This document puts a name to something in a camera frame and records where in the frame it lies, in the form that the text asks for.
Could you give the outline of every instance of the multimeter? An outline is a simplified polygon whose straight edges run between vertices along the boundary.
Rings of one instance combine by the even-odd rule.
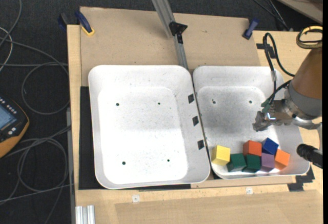
[[[29,124],[22,108],[0,93],[0,158],[20,141]]]

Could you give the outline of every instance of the white tray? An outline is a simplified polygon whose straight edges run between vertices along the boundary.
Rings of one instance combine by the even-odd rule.
[[[277,78],[278,87],[284,81],[279,72]],[[303,143],[297,126],[270,126],[262,132],[253,129],[256,113],[262,109],[261,103],[273,92],[269,67],[202,66],[195,69],[193,80],[210,153],[216,145],[230,148],[231,153],[242,153],[246,141],[262,142],[269,137],[280,149],[291,154],[286,168],[269,173],[229,172],[226,166],[212,163],[212,169],[219,177],[301,175],[309,170],[310,163],[296,153],[297,146]],[[280,90],[275,99],[283,96],[284,90]]]
[[[89,73],[89,89],[95,174],[102,186],[122,189],[207,179],[210,162],[186,69],[97,66]]]

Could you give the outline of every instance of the dark green cube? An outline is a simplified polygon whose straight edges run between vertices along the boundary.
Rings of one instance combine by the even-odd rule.
[[[227,164],[229,172],[242,171],[245,167],[246,161],[242,153],[230,155],[230,162]]]
[[[247,166],[243,172],[256,173],[261,169],[261,157],[256,155],[246,155],[245,157]]]

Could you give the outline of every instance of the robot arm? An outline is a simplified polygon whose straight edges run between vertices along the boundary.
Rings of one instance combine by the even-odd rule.
[[[264,102],[262,111],[257,112],[253,128],[263,131],[270,125],[295,124],[306,129],[317,129],[320,148],[301,144],[297,153],[322,168],[322,123],[312,121],[322,117],[322,40],[311,41],[311,44],[302,41],[302,35],[309,31],[322,33],[322,27],[308,27],[298,34],[297,45],[311,50],[293,79],[277,89],[286,88],[284,99],[269,101],[269,98]]]

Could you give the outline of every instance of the yellow block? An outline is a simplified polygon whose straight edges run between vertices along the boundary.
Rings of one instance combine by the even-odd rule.
[[[230,161],[230,148],[217,145],[212,150],[212,163],[218,164],[221,166],[226,165]]]

